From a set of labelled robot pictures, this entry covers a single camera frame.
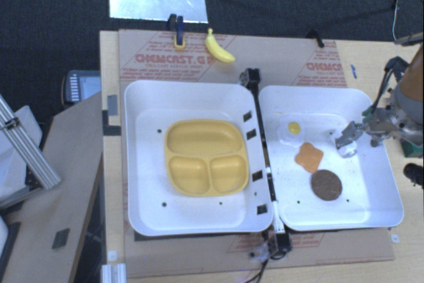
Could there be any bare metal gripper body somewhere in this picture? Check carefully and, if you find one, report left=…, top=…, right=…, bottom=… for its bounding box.
left=362, top=107, right=424, bottom=147

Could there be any clear plastic piece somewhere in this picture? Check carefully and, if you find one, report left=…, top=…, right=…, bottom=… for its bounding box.
left=337, top=141, right=359, bottom=158

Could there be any orange toast slice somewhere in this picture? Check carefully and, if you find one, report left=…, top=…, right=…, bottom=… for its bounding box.
left=294, top=141, right=325, bottom=174

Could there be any brown round biscuit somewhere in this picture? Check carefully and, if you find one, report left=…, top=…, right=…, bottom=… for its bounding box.
left=310, top=169, right=343, bottom=201

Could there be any white and yellow fried egg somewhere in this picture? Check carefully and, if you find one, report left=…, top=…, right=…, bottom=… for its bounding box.
left=277, top=115, right=305, bottom=147

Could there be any white plastic tray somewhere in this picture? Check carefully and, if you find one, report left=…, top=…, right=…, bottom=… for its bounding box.
left=124, top=79, right=275, bottom=237
left=258, top=85, right=405, bottom=232

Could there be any thin black and white rod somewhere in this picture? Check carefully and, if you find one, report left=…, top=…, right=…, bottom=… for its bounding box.
left=252, top=85, right=283, bottom=233

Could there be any brown cardboard board, red print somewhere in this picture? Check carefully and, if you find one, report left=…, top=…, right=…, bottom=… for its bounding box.
left=117, top=28, right=396, bottom=279

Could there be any yellow divided plate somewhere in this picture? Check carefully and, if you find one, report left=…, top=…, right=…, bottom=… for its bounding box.
left=164, top=119, right=250, bottom=198

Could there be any yellow banana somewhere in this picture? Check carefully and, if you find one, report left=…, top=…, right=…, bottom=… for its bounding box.
left=204, top=28, right=237, bottom=64

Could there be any black cylinder on white bracket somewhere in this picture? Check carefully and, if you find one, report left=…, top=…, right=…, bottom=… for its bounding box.
left=403, top=162, right=424, bottom=189

